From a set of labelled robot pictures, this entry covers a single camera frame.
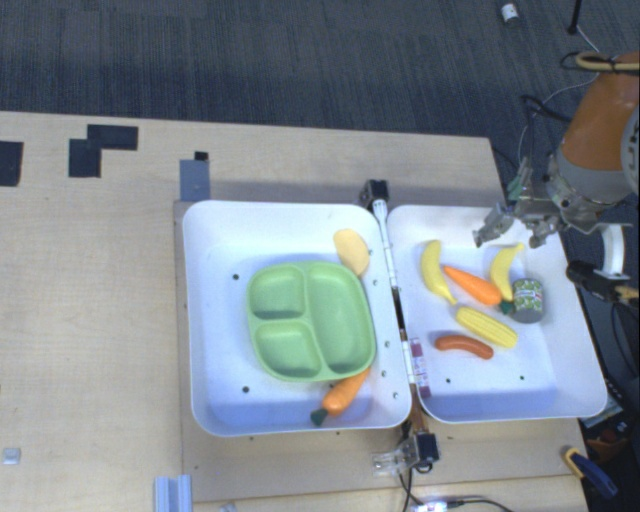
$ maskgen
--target wooden table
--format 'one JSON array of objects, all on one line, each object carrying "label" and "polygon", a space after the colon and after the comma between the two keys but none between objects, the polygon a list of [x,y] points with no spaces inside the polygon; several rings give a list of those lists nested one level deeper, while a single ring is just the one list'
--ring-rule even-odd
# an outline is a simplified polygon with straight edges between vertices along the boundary
[{"label": "wooden table", "polygon": [[[69,139],[86,138],[88,124],[137,126],[138,149],[103,150],[100,179],[70,178]],[[0,141],[24,143],[19,186],[0,187],[0,448],[22,450],[20,464],[0,466],[7,512],[150,511],[156,476],[192,473],[194,450],[213,449],[215,439],[183,435],[192,419],[181,412],[177,342],[181,159],[208,152],[215,198],[351,203],[369,178],[389,181],[392,206],[501,197],[480,138],[5,112]],[[566,446],[584,451],[575,420],[429,425],[442,460],[416,479],[416,495],[586,510],[560,458]],[[339,449],[352,467],[323,459],[277,497],[242,480],[251,452],[225,446],[238,475],[230,497],[243,497],[240,512],[400,510],[398,483],[374,482],[362,467],[376,436],[389,435],[344,433]],[[204,484],[194,477],[196,499],[207,496]]]}]

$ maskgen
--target white tray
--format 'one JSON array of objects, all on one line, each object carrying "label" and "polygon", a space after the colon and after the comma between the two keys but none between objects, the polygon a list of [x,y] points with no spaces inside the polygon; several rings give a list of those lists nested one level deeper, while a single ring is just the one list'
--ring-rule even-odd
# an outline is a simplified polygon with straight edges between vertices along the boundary
[{"label": "white tray", "polygon": [[[472,230],[489,213],[484,208],[401,206],[389,215],[400,298],[409,338],[419,338],[425,354],[431,396],[429,414],[451,423],[588,417],[599,413],[606,387],[575,286],[566,278],[567,260],[559,237],[538,249],[528,248],[530,232],[520,223],[498,240],[475,247]],[[545,315],[521,324],[489,310],[451,284],[459,305],[489,312],[515,329],[513,349],[494,347],[492,359],[462,351],[440,352],[434,341],[443,334],[468,334],[454,320],[455,306],[427,290],[419,261],[429,240],[442,242],[441,263],[488,277],[500,246],[523,242],[512,265],[512,279],[531,277],[543,285]]]},{"label": "white tray", "polygon": [[[339,263],[333,234],[351,228],[372,251],[362,284],[376,334],[371,374],[349,409],[314,427],[328,383],[285,382],[259,364],[245,292],[257,270],[321,259]],[[191,402],[199,425],[218,436],[391,428],[411,407],[407,372],[378,224],[352,205],[204,201],[184,216]]]}]

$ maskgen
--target orange carrot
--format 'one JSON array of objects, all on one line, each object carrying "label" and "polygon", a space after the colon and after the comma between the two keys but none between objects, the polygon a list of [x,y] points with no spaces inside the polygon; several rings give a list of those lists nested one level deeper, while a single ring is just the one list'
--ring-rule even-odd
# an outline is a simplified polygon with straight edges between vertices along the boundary
[{"label": "orange carrot", "polygon": [[370,370],[371,367],[368,367],[360,373],[342,379],[333,386],[322,399],[322,408],[311,413],[311,421],[316,426],[320,426],[327,415],[338,416],[342,414],[353,402]]},{"label": "orange carrot", "polygon": [[469,274],[469,272],[465,272],[464,270],[449,267],[447,265],[443,265],[442,270],[469,295],[483,304],[486,304],[487,306],[496,306],[502,301],[500,289],[493,283],[490,283],[481,277]]}]

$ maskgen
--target brown hot dog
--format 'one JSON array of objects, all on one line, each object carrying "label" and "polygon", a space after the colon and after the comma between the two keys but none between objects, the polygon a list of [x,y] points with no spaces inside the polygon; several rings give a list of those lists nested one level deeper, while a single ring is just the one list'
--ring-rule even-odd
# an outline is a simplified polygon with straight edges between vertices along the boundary
[{"label": "brown hot dog", "polygon": [[452,334],[438,338],[436,340],[436,348],[438,350],[466,350],[482,359],[491,359],[493,357],[493,349],[489,345],[461,334]]}]

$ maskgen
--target green can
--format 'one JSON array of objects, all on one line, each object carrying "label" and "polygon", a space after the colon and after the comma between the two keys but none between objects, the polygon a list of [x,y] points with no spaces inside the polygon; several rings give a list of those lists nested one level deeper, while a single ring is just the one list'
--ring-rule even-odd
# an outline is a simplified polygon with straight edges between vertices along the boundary
[{"label": "green can", "polygon": [[542,284],[535,279],[514,281],[513,319],[523,324],[532,324],[539,322],[543,314]]}]

